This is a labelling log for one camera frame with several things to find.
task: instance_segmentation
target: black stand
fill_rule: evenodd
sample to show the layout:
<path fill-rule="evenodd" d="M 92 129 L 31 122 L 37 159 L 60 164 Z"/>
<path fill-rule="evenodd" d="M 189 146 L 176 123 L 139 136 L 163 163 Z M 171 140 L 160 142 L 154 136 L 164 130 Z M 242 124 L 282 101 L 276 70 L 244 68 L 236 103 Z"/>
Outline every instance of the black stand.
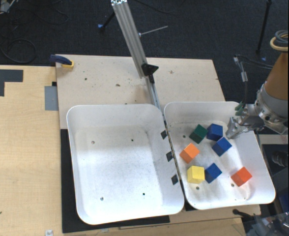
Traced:
<path fill-rule="evenodd" d="M 260 52 L 261 43 L 262 43 L 262 39 L 263 39 L 263 35 L 264 35 L 264 30 L 265 30 L 266 24 L 267 24 L 267 19 L 268 19 L 268 14 L 269 14 L 269 8 L 270 8 L 271 4 L 272 4 L 272 0 L 268 0 L 268 1 L 267 1 L 266 12 L 265 12 L 264 20 L 263 20 L 263 24 L 262 24 L 260 39 L 259 39 L 258 47 L 257 47 L 257 50 L 256 50 L 256 53 L 257 53 L 257 54 Z"/>
<path fill-rule="evenodd" d="M 105 27 L 109 24 L 109 22 L 112 20 L 112 18 L 115 16 L 115 12 L 111 14 L 111 16 L 108 18 L 108 20 L 103 25 L 98 25 L 101 31 L 105 30 Z"/>

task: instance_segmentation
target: orange cube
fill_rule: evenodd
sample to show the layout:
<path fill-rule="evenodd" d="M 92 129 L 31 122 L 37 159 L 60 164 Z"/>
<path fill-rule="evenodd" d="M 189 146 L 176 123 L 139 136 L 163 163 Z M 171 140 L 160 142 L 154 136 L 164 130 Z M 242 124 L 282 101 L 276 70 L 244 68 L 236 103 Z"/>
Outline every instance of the orange cube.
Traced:
<path fill-rule="evenodd" d="M 246 183 L 249 179 L 251 179 L 252 175 L 245 167 L 243 167 L 238 172 L 233 174 L 231 178 L 237 184 L 237 186 L 241 186 L 244 183 Z"/>
<path fill-rule="evenodd" d="M 179 155 L 184 159 L 186 163 L 190 163 L 196 155 L 199 154 L 199 149 L 195 145 L 190 143 Z"/>

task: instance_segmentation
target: green cube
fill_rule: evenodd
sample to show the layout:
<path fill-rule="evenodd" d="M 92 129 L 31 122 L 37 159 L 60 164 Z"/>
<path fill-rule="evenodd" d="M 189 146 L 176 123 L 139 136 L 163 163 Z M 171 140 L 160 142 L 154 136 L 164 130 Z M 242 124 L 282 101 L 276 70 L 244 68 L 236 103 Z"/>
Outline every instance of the green cube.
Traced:
<path fill-rule="evenodd" d="M 200 124 L 195 128 L 195 130 L 190 134 L 189 138 L 196 143 L 200 143 L 207 135 L 208 130 L 202 127 Z"/>

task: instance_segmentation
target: yellow cube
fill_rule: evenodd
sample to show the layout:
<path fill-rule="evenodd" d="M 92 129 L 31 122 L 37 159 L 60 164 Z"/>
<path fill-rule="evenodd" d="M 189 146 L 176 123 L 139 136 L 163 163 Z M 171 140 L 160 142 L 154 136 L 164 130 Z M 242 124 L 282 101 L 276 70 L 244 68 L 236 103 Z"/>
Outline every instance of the yellow cube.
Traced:
<path fill-rule="evenodd" d="M 201 183 L 204 179 L 204 167 L 193 165 L 187 170 L 187 181 L 189 183 Z"/>

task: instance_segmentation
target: blue and yellow clamp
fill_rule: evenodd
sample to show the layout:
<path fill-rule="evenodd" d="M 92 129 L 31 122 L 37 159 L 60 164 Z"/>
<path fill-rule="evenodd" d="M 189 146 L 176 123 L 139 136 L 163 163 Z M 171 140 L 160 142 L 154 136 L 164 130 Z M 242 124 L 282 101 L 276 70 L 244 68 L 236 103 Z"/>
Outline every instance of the blue and yellow clamp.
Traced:
<path fill-rule="evenodd" d="M 61 66 L 65 67 L 65 68 L 73 68 L 74 67 L 74 62 L 72 60 L 69 60 L 69 59 L 67 59 L 63 56 L 60 56 L 60 55 L 51 54 L 50 62 L 61 63 Z"/>

